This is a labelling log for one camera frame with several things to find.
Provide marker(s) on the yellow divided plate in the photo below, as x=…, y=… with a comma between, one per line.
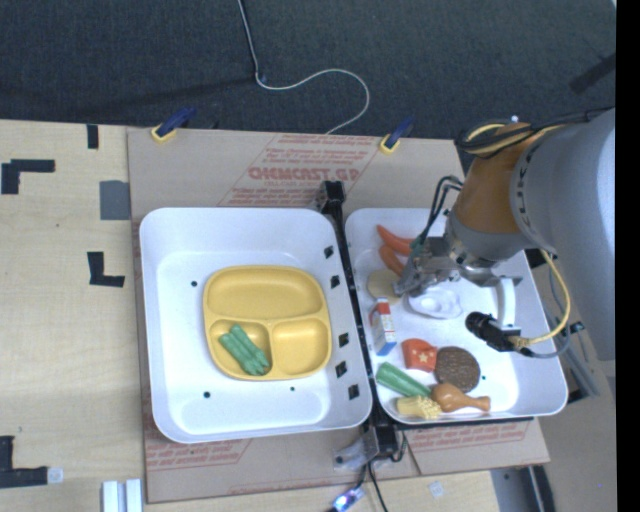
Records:
x=265, y=295

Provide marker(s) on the black cylinder on white bracket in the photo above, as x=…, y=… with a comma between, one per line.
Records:
x=492, y=329

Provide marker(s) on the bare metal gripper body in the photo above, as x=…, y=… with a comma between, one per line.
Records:
x=436, y=256

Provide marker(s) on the brown chicken drumstick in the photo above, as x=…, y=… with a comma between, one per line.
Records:
x=452, y=397

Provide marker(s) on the orange carrot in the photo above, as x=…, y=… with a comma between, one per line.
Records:
x=390, y=258
x=395, y=240

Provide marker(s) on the yellow corn piece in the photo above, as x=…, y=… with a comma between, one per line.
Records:
x=419, y=407

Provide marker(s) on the green asparagus bundle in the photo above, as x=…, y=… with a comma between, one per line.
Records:
x=245, y=351
x=400, y=380

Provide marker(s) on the white fried egg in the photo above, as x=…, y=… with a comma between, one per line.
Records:
x=434, y=305

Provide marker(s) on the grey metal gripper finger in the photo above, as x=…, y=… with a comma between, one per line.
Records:
x=406, y=281
x=442, y=278

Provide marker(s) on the thin black rod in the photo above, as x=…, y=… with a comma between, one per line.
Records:
x=359, y=320

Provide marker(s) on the brown cardboard board, red print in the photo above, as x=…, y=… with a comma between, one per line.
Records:
x=200, y=170

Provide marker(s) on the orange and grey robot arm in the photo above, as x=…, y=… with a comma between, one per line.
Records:
x=560, y=200

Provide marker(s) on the beige round biscuit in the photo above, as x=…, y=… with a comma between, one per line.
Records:
x=380, y=285

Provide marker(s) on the red wedge with yellow star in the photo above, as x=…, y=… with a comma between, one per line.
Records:
x=419, y=355

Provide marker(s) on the white plastic tray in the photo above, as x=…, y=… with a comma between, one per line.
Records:
x=510, y=380
x=180, y=400

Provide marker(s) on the brown burger patty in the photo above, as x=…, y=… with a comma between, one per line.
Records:
x=457, y=369

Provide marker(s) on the red white blue carton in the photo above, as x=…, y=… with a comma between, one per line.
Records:
x=383, y=327

